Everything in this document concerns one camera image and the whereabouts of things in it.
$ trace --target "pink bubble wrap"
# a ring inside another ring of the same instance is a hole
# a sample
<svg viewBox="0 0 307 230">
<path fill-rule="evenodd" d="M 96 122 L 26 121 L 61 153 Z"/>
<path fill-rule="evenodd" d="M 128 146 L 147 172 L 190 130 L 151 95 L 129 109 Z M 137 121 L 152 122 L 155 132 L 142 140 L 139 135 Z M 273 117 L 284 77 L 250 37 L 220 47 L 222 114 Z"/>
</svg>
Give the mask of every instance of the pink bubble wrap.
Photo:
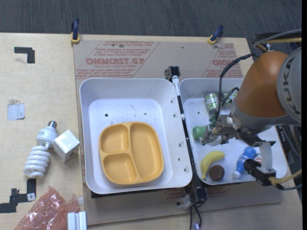
<svg viewBox="0 0 307 230">
<path fill-rule="evenodd" d="M 49 186 L 14 230 L 66 230 L 67 214 L 80 212 L 75 195 L 68 202 Z"/>
</svg>

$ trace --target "white box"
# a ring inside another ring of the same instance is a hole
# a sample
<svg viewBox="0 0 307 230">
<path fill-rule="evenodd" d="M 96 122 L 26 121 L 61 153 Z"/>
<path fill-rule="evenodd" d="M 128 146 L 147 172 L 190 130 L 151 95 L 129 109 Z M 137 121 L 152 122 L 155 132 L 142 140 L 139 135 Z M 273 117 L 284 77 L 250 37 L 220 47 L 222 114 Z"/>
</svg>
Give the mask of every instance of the white box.
<svg viewBox="0 0 307 230">
<path fill-rule="evenodd" d="M 55 138 L 53 150 L 61 158 L 63 163 L 66 163 L 78 153 L 79 145 L 80 141 L 70 130 L 67 130 Z"/>
</svg>

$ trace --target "yellow banana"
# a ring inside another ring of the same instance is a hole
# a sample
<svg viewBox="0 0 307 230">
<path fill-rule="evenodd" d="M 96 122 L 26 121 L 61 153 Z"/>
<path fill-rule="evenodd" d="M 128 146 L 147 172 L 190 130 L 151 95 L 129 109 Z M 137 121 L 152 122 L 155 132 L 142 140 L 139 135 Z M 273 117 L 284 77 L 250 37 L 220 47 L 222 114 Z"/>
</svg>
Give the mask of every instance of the yellow banana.
<svg viewBox="0 0 307 230">
<path fill-rule="evenodd" d="M 210 167 L 210 165 L 218 160 L 221 160 L 223 157 L 225 157 L 225 154 L 221 151 L 212 151 L 209 152 L 201 161 L 201 172 L 202 172 L 202 178 L 206 179 L 206 173 Z"/>
</svg>

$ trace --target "yellow plastic plate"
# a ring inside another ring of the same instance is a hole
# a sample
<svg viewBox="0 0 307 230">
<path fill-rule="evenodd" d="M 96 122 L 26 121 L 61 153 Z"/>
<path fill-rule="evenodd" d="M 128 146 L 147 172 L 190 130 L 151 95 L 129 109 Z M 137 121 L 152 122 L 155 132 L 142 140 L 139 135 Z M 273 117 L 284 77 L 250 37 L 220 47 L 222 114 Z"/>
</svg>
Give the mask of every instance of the yellow plastic plate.
<svg viewBox="0 0 307 230">
<path fill-rule="evenodd" d="M 149 182 L 164 168 L 158 135 L 144 122 L 106 127 L 99 136 L 99 153 L 106 177 L 116 184 Z"/>
</svg>

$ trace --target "clamp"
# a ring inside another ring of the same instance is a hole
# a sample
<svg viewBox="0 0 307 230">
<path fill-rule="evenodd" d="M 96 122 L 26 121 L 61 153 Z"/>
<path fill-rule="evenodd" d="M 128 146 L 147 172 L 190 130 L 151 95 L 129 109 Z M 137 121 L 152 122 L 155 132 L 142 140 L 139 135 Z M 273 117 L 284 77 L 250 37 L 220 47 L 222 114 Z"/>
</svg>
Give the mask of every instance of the clamp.
<svg viewBox="0 0 307 230">
<path fill-rule="evenodd" d="M 78 27 L 79 27 L 79 19 L 75 18 L 71 24 L 71 42 L 73 44 L 77 44 L 80 40 Z"/>
<path fill-rule="evenodd" d="M 213 45 L 216 43 L 217 39 L 223 34 L 223 26 L 220 25 L 217 30 L 214 32 L 214 34 L 212 34 L 209 39 L 208 39 L 208 43 Z"/>
</svg>

